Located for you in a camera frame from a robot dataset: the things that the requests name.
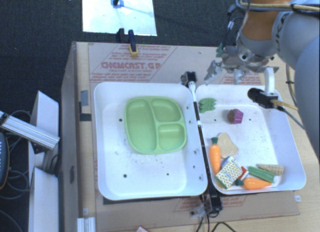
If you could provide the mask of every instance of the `toy bread slice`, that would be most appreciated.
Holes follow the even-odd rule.
[[[283,165],[276,164],[257,164],[258,168],[271,172],[275,175],[282,175],[285,171],[285,167]]]
[[[222,158],[234,156],[238,153],[237,146],[231,141],[229,135],[225,132],[219,134],[217,144],[220,147],[220,155]]]

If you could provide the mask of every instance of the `black and yellow clamp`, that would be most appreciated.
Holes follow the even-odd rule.
[[[119,31],[115,35],[115,40],[117,43],[125,43],[125,29],[120,28]],[[128,31],[128,40],[127,43],[129,44],[129,51],[132,56],[136,56],[138,54],[138,48],[136,44],[136,38],[134,31],[130,29]]]

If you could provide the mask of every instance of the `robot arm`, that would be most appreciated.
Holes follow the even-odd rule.
[[[295,70],[298,112],[319,159],[320,0],[236,0],[236,5],[246,9],[236,45],[221,46],[222,62],[212,62],[206,83],[227,69],[236,84],[250,71],[264,72],[278,54]]]

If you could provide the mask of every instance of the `white tray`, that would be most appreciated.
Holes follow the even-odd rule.
[[[252,102],[247,95],[252,87],[264,89],[262,86],[218,84],[201,85],[196,89],[198,101],[204,98],[216,99],[215,110],[200,114],[207,151],[212,144],[212,137],[227,133],[239,149],[233,157],[242,166],[283,165],[284,174],[275,176],[271,186],[259,190],[246,190],[236,185],[224,189],[212,176],[213,184],[226,195],[299,190],[306,183],[306,175],[287,115]],[[227,114],[232,109],[243,112],[242,123],[231,124],[228,121]]]
[[[135,97],[175,100],[183,113],[187,141],[175,152],[141,154],[128,142],[124,112]],[[180,84],[103,82],[94,90],[98,187],[110,200],[201,195],[208,180],[190,91]]]

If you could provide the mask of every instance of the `toy carrot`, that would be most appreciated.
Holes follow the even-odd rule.
[[[220,155],[220,147],[217,145],[218,138],[213,137],[211,139],[212,145],[209,149],[209,156],[210,156],[210,162],[211,167],[213,169],[214,175],[216,175],[221,168],[221,155]]]
[[[247,190],[259,190],[259,189],[263,189],[267,186],[270,186],[271,182],[269,181],[265,181],[259,178],[245,178],[243,181],[243,186],[247,189]]]

